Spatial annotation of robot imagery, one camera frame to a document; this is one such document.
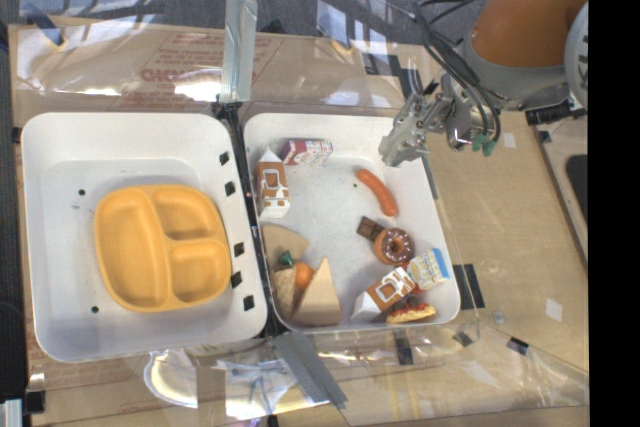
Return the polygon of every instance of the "white tray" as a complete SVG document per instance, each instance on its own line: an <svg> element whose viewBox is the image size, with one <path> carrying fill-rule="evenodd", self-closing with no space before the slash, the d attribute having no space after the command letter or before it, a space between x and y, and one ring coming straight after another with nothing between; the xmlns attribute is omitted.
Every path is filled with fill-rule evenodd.
<svg viewBox="0 0 640 427"><path fill-rule="evenodd" d="M85 361L235 342L264 327L251 228L231 139L220 122L201 114L47 113L24 127L22 158L35 333L49 356ZM107 193L144 183L189 185L215 202L233 273L241 273L236 288L160 313L132 312L111 298L94 249L94 211ZM227 184L235 189L230 195Z"/></svg>
<svg viewBox="0 0 640 427"><path fill-rule="evenodd" d="M417 252L433 247L442 251L450 278L423 295L437 314L411 325L447 323L460 310L460 293L421 160L392 168L378 154L380 140L389 133L392 122L383 117L263 113L246 123L250 170L267 147L278 153L290 138L327 139L333 144L333 153L322 166L285 166L291 207L282 219L261 221L284 226L307 239L309 247L303 259L311 266L316 267L323 256L329 259L342 305L343 319L337 326L308 327L281 318L289 329L315 332L394 327L384 322L350 321L357 295L391 270L376 258L371 242L356 232L362 216L385 227L403 228L413 237ZM360 167L382 177L393 191L399 208L395 218L384 216L374 195L355 178Z"/></svg>

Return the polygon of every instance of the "toy hot dog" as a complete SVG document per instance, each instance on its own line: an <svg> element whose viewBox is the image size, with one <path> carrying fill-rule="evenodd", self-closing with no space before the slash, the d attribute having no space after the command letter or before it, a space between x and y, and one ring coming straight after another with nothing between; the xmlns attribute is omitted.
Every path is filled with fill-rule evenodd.
<svg viewBox="0 0 640 427"><path fill-rule="evenodd" d="M356 173L356 177L363 184L369 187L369 189L371 189L371 191L376 195L384 215L388 217L398 215L398 205L396 204L396 200L391 195L391 192L389 192L389 189L387 189L376 175L366 169L359 169Z"/></svg>

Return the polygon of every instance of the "yellow plate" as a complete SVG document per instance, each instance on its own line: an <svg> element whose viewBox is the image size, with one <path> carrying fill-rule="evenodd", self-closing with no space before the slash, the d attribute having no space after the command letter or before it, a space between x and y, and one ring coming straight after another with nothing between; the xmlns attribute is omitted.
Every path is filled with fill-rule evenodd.
<svg viewBox="0 0 640 427"><path fill-rule="evenodd" d="M100 271L120 305L138 312L195 306L231 278L220 213L201 191L141 185L107 194L94 220Z"/></svg>

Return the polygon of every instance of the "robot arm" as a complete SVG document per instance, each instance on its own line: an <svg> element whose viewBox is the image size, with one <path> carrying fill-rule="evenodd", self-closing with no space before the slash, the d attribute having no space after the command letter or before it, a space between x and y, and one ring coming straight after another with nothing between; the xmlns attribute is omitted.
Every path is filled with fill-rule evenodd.
<svg viewBox="0 0 640 427"><path fill-rule="evenodd" d="M476 0L461 1L458 6ZM588 0L486 0L457 46L433 29L416 5L425 48L445 74L437 88L409 97L379 151L398 166L429 154L428 132L446 133L455 151L488 156L500 137L500 111L523 111L529 124L587 109Z"/></svg>

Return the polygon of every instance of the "chocolate donut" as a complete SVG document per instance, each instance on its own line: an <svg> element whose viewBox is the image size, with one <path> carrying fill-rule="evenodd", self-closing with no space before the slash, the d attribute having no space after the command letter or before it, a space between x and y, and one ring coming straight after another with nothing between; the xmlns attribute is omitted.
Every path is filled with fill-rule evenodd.
<svg viewBox="0 0 640 427"><path fill-rule="evenodd" d="M413 258L415 248L409 234L400 228L381 231L373 242L373 251L381 262L402 265Z"/></svg>

